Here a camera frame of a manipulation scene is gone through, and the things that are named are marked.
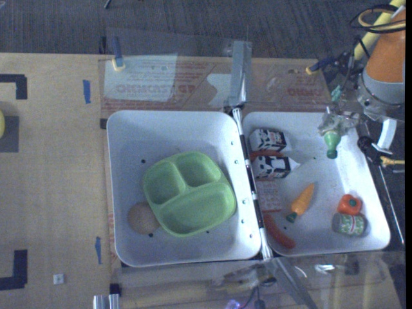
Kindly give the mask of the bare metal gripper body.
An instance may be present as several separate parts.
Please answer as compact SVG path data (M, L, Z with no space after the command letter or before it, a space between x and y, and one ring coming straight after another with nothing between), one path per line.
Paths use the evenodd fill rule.
M385 121L393 119L405 121L404 105L390 105L371 96L357 96L356 92L344 92L339 100L333 101L327 108L328 113L340 115L358 121Z

